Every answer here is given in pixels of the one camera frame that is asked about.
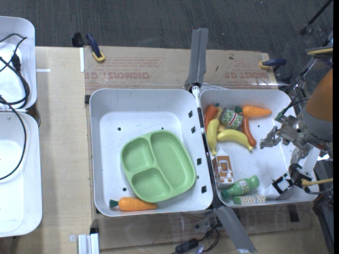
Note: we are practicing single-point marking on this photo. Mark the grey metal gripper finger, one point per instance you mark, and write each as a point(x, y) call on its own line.
point(272, 132)
point(267, 143)

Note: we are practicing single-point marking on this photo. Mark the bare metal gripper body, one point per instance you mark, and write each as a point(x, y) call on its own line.
point(288, 130)

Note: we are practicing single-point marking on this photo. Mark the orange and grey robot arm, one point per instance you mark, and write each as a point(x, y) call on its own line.
point(319, 107)

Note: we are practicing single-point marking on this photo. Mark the white plastic tray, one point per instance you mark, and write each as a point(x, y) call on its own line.
point(111, 152)
point(265, 163)
point(23, 30)
point(29, 194)

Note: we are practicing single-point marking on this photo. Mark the orange sausage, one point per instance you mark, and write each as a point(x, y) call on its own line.
point(249, 132)

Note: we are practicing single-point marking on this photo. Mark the orange carrot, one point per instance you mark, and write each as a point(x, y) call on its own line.
point(135, 204)
point(210, 114)
point(255, 111)

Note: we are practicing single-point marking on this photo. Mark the yellow banana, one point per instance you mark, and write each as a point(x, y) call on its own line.
point(221, 127)
point(234, 136)
point(212, 134)

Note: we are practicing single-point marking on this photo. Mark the green can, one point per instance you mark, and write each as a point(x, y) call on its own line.
point(231, 118)

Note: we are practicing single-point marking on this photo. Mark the white and brown carton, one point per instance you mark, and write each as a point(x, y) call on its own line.
point(223, 168)

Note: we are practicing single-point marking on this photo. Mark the green bottle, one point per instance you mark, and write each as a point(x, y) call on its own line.
point(242, 186)

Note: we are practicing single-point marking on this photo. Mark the white orange patterned packet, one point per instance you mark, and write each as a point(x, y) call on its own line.
point(249, 199)

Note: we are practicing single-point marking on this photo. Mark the green divided plate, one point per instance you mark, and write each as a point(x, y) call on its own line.
point(164, 152)

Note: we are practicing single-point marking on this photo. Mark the brown cardboard board red print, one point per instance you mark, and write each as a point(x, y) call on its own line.
point(164, 67)

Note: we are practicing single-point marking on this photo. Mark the black cylinder on white bracket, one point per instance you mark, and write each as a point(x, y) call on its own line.
point(284, 184)

